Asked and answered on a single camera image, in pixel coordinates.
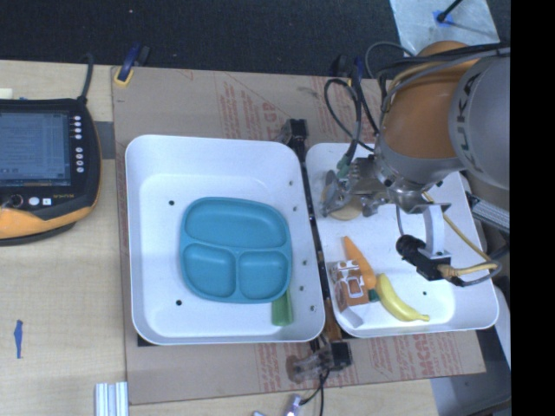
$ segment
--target table top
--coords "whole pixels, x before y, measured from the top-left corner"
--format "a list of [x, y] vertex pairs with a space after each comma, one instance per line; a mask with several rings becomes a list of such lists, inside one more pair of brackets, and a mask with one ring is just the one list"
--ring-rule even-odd
[[[109, 66], [95, 66], [88, 108], [112, 122]], [[75, 98], [85, 65], [0, 61], [0, 88], [13, 98]], [[97, 383], [126, 380], [115, 163], [105, 159], [94, 212], [56, 238], [0, 252], [0, 414], [95, 412]], [[14, 331], [23, 323], [21, 358]], [[268, 416], [284, 413], [291, 393], [130, 406], [129, 414]], [[303, 408], [318, 414], [319, 399]], [[437, 414], [429, 380], [325, 389], [324, 414]]]

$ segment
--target banana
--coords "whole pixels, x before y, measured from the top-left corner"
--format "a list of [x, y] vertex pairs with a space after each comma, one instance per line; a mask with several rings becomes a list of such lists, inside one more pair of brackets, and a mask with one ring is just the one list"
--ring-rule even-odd
[[375, 290], [385, 309], [400, 321], [410, 322], [420, 320], [428, 322], [430, 320], [429, 315], [419, 313], [410, 305], [407, 305], [395, 293], [393, 285], [391, 285], [389, 278], [385, 274], [381, 273], [378, 275]]

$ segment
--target blue plate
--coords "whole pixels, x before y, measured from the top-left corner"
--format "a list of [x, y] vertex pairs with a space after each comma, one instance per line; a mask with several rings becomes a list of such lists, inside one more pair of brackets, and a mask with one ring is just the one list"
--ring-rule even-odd
[[180, 263], [186, 285], [205, 299], [273, 302], [291, 279], [289, 227], [267, 204], [200, 198], [181, 222]]

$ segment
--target cardboard sheet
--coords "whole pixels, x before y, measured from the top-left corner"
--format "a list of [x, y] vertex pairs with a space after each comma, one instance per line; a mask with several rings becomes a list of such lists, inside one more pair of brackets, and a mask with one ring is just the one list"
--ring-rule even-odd
[[[124, 155], [129, 142], [146, 133], [274, 140], [291, 118], [307, 120], [307, 146], [346, 142], [348, 136], [334, 122], [323, 98], [326, 81], [315, 76], [136, 68], [126, 88], [113, 84], [127, 385], [132, 405], [317, 386], [313, 380], [291, 381], [285, 369], [291, 356], [302, 359], [311, 354], [309, 343], [162, 347], [140, 340], [131, 318]], [[368, 80], [362, 87], [377, 119], [377, 84]], [[355, 112], [344, 89], [332, 86], [330, 102], [352, 130]], [[368, 122], [362, 139], [373, 141]], [[332, 374], [327, 387], [485, 371], [474, 331], [348, 341], [354, 364]]]

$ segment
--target silver metal sheet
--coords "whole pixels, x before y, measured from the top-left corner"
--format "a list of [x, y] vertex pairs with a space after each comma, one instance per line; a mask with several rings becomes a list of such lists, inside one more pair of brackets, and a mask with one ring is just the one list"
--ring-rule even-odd
[[443, 23], [437, 22], [437, 15], [455, 0], [389, 1], [401, 45], [415, 54], [440, 40], [467, 45], [500, 40], [486, 0], [462, 0]]

